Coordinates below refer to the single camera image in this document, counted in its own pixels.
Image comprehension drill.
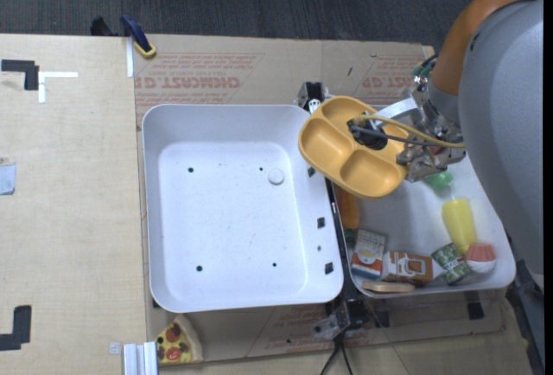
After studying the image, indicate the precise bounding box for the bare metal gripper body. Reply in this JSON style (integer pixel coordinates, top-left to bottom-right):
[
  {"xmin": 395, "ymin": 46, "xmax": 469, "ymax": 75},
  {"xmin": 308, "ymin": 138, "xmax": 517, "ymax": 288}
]
[{"xmin": 407, "ymin": 76, "xmax": 468, "ymax": 170}]

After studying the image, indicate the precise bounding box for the yellow divided plate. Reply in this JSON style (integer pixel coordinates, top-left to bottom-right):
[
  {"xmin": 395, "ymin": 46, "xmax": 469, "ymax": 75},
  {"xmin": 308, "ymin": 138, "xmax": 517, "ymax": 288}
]
[{"xmin": 297, "ymin": 95, "xmax": 410, "ymax": 200}]

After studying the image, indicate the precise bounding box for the white plastic tray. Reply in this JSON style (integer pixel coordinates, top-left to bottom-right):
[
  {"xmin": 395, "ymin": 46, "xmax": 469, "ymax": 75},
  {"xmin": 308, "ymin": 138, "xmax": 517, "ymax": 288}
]
[
  {"xmin": 331, "ymin": 105, "xmax": 518, "ymax": 300},
  {"xmin": 141, "ymin": 104, "xmax": 346, "ymax": 315}
]

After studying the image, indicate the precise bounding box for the orange carrot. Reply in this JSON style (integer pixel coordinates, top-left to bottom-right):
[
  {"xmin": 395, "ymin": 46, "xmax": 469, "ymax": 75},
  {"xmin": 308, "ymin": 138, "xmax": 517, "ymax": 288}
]
[{"xmin": 334, "ymin": 186, "xmax": 361, "ymax": 243}]

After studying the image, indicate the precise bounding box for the green can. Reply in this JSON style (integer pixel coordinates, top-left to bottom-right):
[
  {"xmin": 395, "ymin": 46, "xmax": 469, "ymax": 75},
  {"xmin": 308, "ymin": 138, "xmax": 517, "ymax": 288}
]
[{"xmin": 430, "ymin": 242, "xmax": 473, "ymax": 286}]

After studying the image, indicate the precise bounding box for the brown and white carton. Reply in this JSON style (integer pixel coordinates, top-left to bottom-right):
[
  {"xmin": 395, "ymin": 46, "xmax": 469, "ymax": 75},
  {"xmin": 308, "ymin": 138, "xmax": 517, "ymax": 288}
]
[{"xmin": 380, "ymin": 251, "xmax": 435, "ymax": 288}]

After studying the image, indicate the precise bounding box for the orange and white carton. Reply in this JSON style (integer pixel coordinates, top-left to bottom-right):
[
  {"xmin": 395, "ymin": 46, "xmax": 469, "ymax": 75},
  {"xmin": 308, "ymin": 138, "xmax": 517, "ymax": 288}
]
[{"xmin": 350, "ymin": 228, "xmax": 387, "ymax": 281}]

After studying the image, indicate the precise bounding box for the pink and white cupcake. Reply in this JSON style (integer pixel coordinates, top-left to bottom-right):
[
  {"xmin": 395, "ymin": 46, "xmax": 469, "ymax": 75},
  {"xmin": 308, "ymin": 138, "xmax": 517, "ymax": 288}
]
[{"xmin": 465, "ymin": 241, "xmax": 498, "ymax": 276}]

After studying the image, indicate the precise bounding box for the tan biscuit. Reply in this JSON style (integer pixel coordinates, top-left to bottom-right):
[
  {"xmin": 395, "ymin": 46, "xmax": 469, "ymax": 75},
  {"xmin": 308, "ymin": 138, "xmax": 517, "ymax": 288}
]
[{"xmin": 361, "ymin": 279, "xmax": 416, "ymax": 294}]

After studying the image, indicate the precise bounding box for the brown cardboard board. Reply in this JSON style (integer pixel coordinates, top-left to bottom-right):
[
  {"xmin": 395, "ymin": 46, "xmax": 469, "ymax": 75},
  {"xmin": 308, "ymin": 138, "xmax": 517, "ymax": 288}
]
[{"xmin": 132, "ymin": 34, "xmax": 507, "ymax": 362}]

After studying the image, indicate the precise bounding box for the pizza slice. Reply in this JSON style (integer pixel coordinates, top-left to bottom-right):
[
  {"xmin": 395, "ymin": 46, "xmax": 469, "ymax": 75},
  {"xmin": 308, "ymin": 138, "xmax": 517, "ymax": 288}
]
[{"xmin": 154, "ymin": 314, "xmax": 205, "ymax": 366}]

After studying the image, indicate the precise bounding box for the black cylinder on white bracket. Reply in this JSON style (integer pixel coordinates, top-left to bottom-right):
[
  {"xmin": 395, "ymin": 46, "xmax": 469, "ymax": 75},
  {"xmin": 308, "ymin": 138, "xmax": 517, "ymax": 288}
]
[{"xmin": 347, "ymin": 98, "xmax": 421, "ymax": 151}]

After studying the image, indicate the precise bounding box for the black block with wires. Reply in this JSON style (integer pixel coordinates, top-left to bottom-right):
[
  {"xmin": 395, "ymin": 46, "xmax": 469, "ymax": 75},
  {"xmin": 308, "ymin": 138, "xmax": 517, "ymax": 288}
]
[
  {"xmin": 296, "ymin": 80, "xmax": 330, "ymax": 114},
  {"xmin": 312, "ymin": 298, "xmax": 375, "ymax": 340}
]

